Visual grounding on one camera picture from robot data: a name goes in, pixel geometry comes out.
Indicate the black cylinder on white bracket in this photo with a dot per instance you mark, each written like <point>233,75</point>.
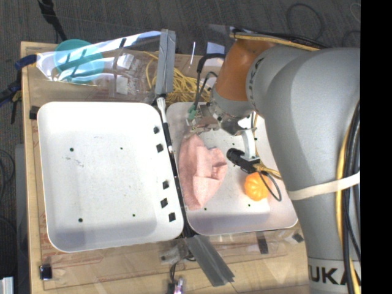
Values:
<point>242,159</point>

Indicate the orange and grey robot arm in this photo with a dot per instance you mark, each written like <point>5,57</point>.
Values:
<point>306,109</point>

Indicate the teal divided plate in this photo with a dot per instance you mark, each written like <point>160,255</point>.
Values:
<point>76,46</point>

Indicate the pink cloth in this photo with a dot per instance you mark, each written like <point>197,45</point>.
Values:
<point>199,173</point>

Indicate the orange toy pumpkin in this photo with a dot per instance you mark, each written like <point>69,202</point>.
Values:
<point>255,187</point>

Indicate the white plastic tray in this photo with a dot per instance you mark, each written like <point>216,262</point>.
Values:
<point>104,176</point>
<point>235,216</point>

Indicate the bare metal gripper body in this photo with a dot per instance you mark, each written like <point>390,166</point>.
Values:
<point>208,119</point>

